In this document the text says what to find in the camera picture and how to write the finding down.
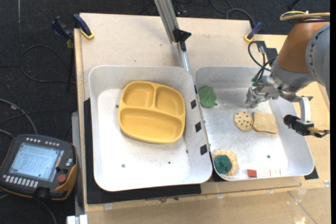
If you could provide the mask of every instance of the black floor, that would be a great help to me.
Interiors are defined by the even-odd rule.
[[[189,17],[248,19],[261,22],[262,34],[288,34],[292,25],[280,22],[295,0],[174,0]],[[71,50],[57,37],[51,22],[61,16],[69,27],[75,13],[158,15],[152,0],[0,0],[0,99],[23,109],[38,133],[71,141],[71,115],[77,109],[76,85],[67,92]],[[330,0],[301,0],[295,10],[329,12]],[[33,128],[18,109],[0,102],[0,130],[13,134],[32,133]],[[0,132],[0,162],[10,137]],[[39,202],[9,195],[1,198],[0,224],[52,223]],[[74,215],[74,196],[49,205],[59,223]]]

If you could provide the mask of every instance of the wooden table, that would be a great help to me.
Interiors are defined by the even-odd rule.
[[[80,14],[95,37],[86,40],[75,29],[75,58],[83,198],[86,201],[86,164],[83,102],[89,98],[88,75],[99,65],[180,66],[178,50],[169,43],[159,17]],[[243,37],[249,21],[178,18],[180,29],[192,33],[186,41],[191,74],[204,66],[255,66]],[[285,35],[257,35],[278,52]],[[328,99],[312,83],[300,95],[312,95],[311,119],[330,128]],[[307,137],[319,175],[317,179],[278,177],[201,184],[201,195],[83,205],[89,223],[314,223],[331,221],[330,136]]]

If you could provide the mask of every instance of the table surface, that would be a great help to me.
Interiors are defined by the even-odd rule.
[[[177,45],[169,43],[160,17],[88,13],[80,14],[80,16],[94,32],[94,39],[87,40],[83,38],[78,29],[74,31],[78,104],[83,104],[83,101],[89,98],[88,75],[91,69],[96,66],[181,66]],[[248,43],[244,41],[244,36],[251,31],[249,21],[200,18],[178,18],[177,20],[181,30],[192,33],[186,41],[186,45],[193,77],[197,69],[206,66],[256,66],[247,53]],[[285,35],[256,35],[256,40],[265,41],[267,47],[277,48],[278,52],[285,39]],[[256,57],[258,56],[256,48],[252,49],[252,53]],[[325,89],[314,82],[301,90],[298,95],[314,97],[310,102],[311,120],[318,128],[330,129],[329,103]],[[82,105],[78,107],[81,175],[83,197],[86,200],[83,108]],[[299,105],[295,104],[295,107],[299,115]],[[214,182],[213,179],[210,179],[201,184],[201,195],[175,199],[115,202],[108,205],[85,203],[84,211],[89,220],[100,219],[101,223],[133,223],[132,220],[141,218],[140,216],[146,212],[148,214],[147,223],[155,223],[160,214],[167,217],[169,222],[173,221],[174,214],[172,212],[178,208],[184,211],[185,216],[188,216],[185,222],[181,221],[182,223],[195,223],[200,218],[192,213],[193,208],[199,208],[200,212],[204,212],[202,216],[204,220],[226,216],[229,223],[240,223],[239,218],[242,215],[246,217],[246,214],[253,214],[255,210],[260,210],[260,208],[263,208],[265,214],[270,218],[274,217],[274,213],[272,213],[274,207],[279,201],[287,201],[285,206],[281,206],[283,206],[284,212],[289,214],[278,213],[277,209],[277,219],[285,221],[287,216],[291,216],[293,222],[293,218],[301,216],[314,222],[314,217],[310,212],[303,210],[303,206],[292,208],[292,201],[298,200],[297,197],[299,197],[301,200],[307,201],[306,208],[314,208],[314,216],[322,217],[320,215],[323,214],[317,211],[316,204],[324,204],[327,207],[327,214],[324,216],[328,219],[330,188],[325,188],[325,184],[331,179],[330,136],[324,138],[306,137],[306,139],[319,175],[319,178],[316,179],[305,180],[303,176],[238,182]],[[308,197],[317,192],[320,193],[319,198],[312,199],[312,204]],[[256,197],[259,202],[252,202]],[[241,208],[245,213],[240,214],[238,210],[233,214],[236,216],[234,221],[234,218],[231,219],[223,211],[223,207]],[[269,223],[267,221],[270,218],[259,217],[258,221],[259,223]]]

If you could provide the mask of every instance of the red button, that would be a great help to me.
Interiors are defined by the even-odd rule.
[[[67,176],[65,174],[60,174],[57,177],[57,180],[58,180],[59,184],[62,185],[67,180]]]

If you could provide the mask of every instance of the yellow divided plate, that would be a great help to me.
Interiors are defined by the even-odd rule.
[[[133,81],[122,92],[118,121],[121,131],[134,139],[173,143],[184,132],[183,96],[162,84]]]

